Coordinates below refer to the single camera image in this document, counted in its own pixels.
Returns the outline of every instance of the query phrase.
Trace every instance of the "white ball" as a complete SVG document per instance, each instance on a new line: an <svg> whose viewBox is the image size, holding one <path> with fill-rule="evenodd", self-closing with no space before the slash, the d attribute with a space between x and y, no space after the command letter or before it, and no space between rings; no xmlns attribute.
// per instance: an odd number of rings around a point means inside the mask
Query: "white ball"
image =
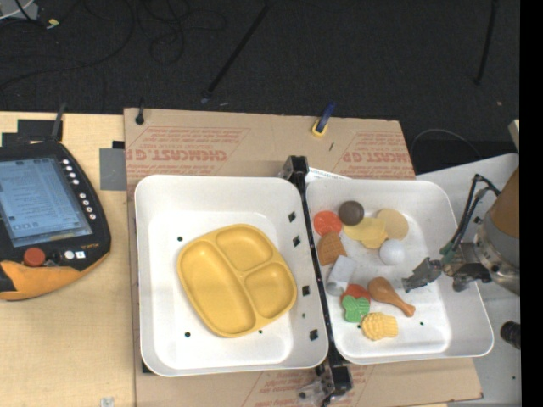
<svg viewBox="0 0 543 407"><path fill-rule="evenodd" d="M379 249L379 257L386 265L403 264L406 260L406 249L400 240L391 238Z"/></svg>

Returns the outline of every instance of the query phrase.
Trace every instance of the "white plastic tray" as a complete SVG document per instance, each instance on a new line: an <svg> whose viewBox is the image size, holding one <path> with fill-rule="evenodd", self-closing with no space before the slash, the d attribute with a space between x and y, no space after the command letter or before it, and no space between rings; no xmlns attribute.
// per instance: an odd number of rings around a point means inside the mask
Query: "white plastic tray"
<svg viewBox="0 0 543 407"><path fill-rule="evenodd" d="M405 293L401 278L409 277L424 258L440 259L439 249L450 240L456 221L446 193L431 182L315 180L308 185L307 203L311 217L321 210L338 212L347 200L360 202L367 216L383 208L397 209L408 220L409 233L404 238L407 261L387 266L378 257L377 249L340 233L348 256L359 265L351 279L366 287L376 276L387 278L407 303L416 306L411 318L390 304L372 301L371 312L396 317L397 337L379 341L366 338L361 328L344 319L338 297L327 295L332 331L338 351L351 363L366 365L404 360L480 356L488 353L494 337L489 318L475 282L467 290L456 293L452 279L445 274L426 287ZM320 236L313 231L315 243ZM331 265L322 267L326 281Z"/></svg>
<svg viewBox="0 0 543 407"><path fill-rule="evenodd" d="M280 178L149 176L135 192L143 361L162 376L310 368L328 340L296 188ZM176 273L193 239L223 226L261 229L292 271L294 307L261 331L220 337L199 319Z"/></svg>

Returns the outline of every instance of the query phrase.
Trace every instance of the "yellow divided plate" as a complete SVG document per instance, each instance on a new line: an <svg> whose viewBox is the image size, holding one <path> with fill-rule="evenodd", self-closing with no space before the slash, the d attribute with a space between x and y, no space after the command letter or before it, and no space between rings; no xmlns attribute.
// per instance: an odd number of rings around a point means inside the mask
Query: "yellow divided plate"
<svg viewBox="0 0 543 407"><path fill-rule="evenodd" d="M296 301L296 282L270 239L251 225L217 229L179 253L177 274L214 333L240 337L279 318Z"/></svg>

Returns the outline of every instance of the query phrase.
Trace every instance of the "emergency stop button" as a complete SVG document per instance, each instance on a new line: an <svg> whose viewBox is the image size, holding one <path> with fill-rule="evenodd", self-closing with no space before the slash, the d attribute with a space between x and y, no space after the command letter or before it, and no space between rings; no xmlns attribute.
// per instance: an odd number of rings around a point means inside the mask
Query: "emergency stop button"
<svg viewBox="0 0 543 407"><path fill-rule="evenodd" d="M45 253L40 248L28 248L23 254L23 262L29 267L39 267L45 262Z"/></svg>

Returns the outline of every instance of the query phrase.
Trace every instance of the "white cable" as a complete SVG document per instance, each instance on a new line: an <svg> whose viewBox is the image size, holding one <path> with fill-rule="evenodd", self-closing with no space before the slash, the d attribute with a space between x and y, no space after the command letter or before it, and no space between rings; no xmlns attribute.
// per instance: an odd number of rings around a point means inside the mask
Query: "white cable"
<svg viewBox="0 0 543 407"><path fill-rule="evenodd" d="M23 6L23 9L28 8L33 3L34 3L34 0L29 0L28 3L25 4L25 6ZM17 9L16 11L12 12L11 14L4 14L4 15L0 16L0 20L4 20L6 18L13 17L14 15L18 14L19 12L20 12L20 9Z"/></svg>

